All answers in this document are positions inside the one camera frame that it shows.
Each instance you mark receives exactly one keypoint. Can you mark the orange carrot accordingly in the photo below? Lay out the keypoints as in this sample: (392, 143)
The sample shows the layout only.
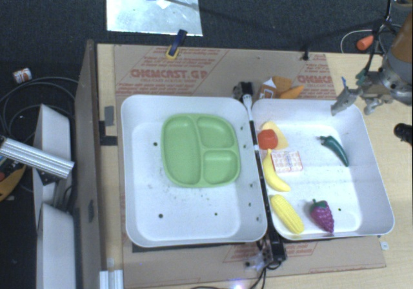
(293, 92)

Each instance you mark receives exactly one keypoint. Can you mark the black cylinder on white bracket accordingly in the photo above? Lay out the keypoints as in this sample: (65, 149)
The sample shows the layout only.
(405, 133)

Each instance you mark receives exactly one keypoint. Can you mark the yellow corn cob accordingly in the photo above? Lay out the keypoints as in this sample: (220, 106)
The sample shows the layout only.
(287, 214)

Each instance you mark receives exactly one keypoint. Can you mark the thin black and white rod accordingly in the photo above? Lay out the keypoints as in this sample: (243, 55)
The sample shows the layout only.
(255, 139)

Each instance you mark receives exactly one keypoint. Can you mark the red tomato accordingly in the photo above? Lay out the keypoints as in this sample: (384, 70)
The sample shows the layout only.
(267, 140)

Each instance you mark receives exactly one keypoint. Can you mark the purple grapes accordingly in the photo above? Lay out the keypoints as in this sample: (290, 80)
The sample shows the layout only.
(323, 216)

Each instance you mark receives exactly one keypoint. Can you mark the white and red packet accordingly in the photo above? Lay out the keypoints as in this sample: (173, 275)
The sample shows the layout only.
(287, 161)

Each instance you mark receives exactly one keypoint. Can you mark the orange and white carton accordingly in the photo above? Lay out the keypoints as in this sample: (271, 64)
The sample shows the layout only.
(267, 90)

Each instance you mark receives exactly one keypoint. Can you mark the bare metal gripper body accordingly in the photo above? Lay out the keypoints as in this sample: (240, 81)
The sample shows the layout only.
(395, 91)

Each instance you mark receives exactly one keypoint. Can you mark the green divided plate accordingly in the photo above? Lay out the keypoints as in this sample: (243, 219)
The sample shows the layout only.
(193, 152)

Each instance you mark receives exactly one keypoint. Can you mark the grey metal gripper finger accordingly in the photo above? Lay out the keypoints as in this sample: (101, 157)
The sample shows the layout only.
(344, 100)
(372, 105)

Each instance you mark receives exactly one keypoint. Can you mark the orange biscuit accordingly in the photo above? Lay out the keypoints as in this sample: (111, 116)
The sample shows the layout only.
(283, 83)

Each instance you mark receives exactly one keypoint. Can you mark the white plastic tray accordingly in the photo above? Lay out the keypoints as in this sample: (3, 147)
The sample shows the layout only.
(193, 210)
(326, 184)

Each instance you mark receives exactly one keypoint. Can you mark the yellow banana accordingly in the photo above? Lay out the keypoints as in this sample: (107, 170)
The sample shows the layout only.
(272, 176)

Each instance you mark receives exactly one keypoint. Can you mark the green chilli pepper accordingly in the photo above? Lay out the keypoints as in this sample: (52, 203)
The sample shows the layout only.
(337, 149)

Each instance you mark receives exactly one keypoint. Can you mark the red and white can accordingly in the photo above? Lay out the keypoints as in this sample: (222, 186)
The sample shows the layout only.
(22, 75)

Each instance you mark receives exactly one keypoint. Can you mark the brown cardboard board red print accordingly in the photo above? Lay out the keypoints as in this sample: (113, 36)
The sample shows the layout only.
(193, 71)

